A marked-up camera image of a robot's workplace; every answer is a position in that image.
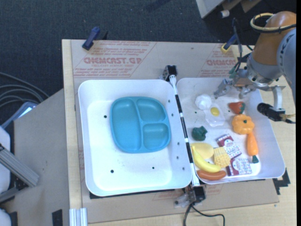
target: egg yolk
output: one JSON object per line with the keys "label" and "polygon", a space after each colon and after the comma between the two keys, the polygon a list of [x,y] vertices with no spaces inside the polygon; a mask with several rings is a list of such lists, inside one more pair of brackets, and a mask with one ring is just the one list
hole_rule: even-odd
{"label": "egg yolk", "polygon": [[220,115],[220,111],[219,111],[216,107],[212,107],[212,108],[210,109],[210,112],[211,112],[211,114],[214,115],[214,116],[219,116],[219,115]]}

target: wooden table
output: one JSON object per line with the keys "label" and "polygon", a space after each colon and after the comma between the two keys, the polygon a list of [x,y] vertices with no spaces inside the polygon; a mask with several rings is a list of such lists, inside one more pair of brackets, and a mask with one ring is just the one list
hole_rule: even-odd
{"label": "wooden table", "polygon": [[[66,133],[67,133],[67,154],[69,173],[69,200],[71,209],[83,207],[81,196],[81,183],[79,175],[79,151],[77,139],[76,113],[74,110],[75,95],[73,84],[73,68],[71,54],[71,40],[63,40],[63,78],[65,95]],[[286,85],[283,90],[283,107],[287,114],[295,113],[295,105],[290,88],[282,77],[277,85]],[[269,92],[261,92],[263,100],[268,104],[273,104],[273,96]],[[279,147],[281,149],[287,172],[290,178],[288,187],[280,189],[279,203],[256,206],[239,207],[232,209],[222,209],[206,211],[206,214],[221,213],[226,218],[226,225],[297,225],[296,216],[296,127],[292,124],[273,122],[272,127],[275,132]],[[136,218],[119,221],[89,224],[93,226],[114,226],[114,225],[182,225],[183,214],[172,214],[166,216],[156,216],[148,218]],[[221,217],[207,218],[193,212],[188,216],[187,225],[222,225]]]}

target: yellow waffle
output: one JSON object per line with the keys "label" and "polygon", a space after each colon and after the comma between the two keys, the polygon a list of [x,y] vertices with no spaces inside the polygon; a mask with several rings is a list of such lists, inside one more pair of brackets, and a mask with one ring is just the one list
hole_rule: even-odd
{"label": "yellow waffle", "polygon": [[225,148],[218,147],[214,149],[214,163],[221,168],[227,167],[230,164],[230,157]]}

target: blue plate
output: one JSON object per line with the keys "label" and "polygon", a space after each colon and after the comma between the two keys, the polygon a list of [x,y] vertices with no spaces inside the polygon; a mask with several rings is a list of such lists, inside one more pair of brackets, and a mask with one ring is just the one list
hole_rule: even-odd
{"label": "blue plate", "polygon": [[164,106],[148,97],[123,97],[110,110],[115,144],[128,153],[155,152],[165,148],[171,138]]}

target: toy banana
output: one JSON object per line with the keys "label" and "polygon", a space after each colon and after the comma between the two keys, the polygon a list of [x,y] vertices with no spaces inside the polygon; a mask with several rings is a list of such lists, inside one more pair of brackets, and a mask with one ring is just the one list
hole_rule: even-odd
{"label": "toy banana", "polygon": [[207,171],[207,172],[218,172],[222,168],[216,164],[211,164],[207,162],[195,149],[194,146],[191,147],[192,149],[192,156],[193,161],[200,169]]}

